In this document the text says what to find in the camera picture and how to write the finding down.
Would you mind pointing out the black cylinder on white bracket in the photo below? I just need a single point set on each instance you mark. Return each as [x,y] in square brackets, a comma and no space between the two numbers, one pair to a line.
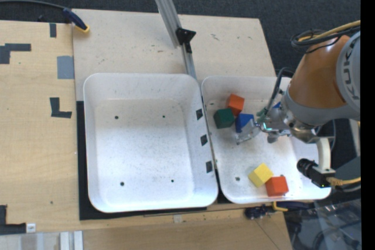
[320,175]

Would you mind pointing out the orange cube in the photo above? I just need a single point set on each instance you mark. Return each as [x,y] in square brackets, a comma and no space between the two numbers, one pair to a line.
[276,186]
[235,103]

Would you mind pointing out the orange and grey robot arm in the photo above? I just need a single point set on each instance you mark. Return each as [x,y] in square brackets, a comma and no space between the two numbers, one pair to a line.
[317,79]

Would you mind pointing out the white plastic tray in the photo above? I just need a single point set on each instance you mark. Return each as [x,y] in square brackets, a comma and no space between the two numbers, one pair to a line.
[140,149]
[234,155]

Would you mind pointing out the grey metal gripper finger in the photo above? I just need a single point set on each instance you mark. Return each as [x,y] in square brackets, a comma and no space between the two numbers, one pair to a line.
[249,133]
[273,137]

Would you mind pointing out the yellow cube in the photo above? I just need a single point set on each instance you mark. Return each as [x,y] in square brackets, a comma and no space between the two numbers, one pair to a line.
[260,175]

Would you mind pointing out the pale wood board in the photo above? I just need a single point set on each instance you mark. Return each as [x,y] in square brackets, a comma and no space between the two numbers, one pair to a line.
[132,44]

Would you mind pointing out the blue cube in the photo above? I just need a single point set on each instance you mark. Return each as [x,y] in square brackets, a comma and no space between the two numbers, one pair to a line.
[242,120]

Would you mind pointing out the green cube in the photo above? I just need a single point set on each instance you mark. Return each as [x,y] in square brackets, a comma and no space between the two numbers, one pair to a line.
[224,118]

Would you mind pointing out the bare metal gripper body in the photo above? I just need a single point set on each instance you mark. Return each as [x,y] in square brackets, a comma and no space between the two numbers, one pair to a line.
[281,123]

